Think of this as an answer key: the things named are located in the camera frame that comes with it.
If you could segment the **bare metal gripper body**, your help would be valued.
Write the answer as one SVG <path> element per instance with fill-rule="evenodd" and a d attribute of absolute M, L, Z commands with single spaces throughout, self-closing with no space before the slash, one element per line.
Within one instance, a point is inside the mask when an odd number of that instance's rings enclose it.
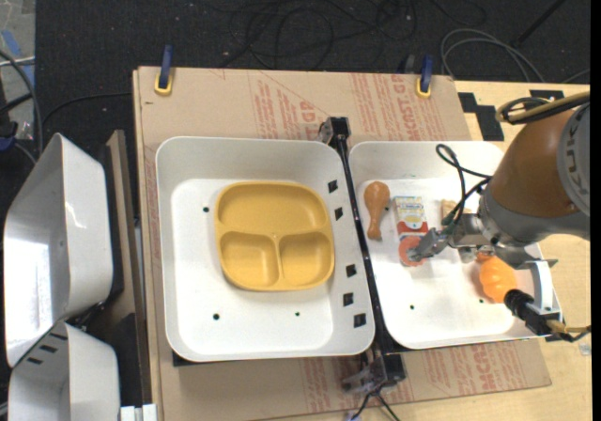
<path fill-rule="evenodd" d="M 449 246 L 458 252 L 463 263 L 471 263 L 478 256 L 495 255 L 493 234 L 491 227 L 477 214 L 463 214 L 449 236 Z"/>

